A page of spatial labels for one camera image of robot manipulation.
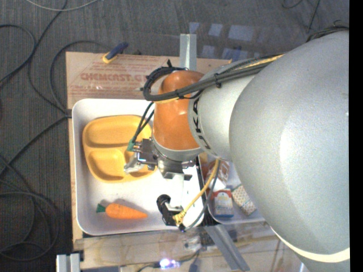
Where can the orange carrot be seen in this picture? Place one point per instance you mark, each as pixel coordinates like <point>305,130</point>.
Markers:
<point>124,212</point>

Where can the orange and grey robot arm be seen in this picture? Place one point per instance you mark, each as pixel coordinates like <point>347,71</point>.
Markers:
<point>283,140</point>

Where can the brown cardboard board, red print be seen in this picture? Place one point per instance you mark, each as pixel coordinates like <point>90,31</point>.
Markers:
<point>113,78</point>

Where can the red and white carton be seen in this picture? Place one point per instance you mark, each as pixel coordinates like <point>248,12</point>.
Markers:
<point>219,173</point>

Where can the yellow divided plate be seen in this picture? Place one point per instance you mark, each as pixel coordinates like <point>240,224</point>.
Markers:
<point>105,140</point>

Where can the blue and white carton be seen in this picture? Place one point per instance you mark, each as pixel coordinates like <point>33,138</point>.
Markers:
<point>223,205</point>

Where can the beige patterned carton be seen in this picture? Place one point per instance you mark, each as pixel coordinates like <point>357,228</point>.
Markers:
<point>244,201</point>

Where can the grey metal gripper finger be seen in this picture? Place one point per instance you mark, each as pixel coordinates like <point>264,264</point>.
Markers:
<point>134,165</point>

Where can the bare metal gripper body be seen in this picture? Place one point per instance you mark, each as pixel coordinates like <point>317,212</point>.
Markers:
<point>175,169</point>

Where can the white plastic tray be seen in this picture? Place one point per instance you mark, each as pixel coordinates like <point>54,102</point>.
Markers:
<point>158,191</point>
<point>241,218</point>

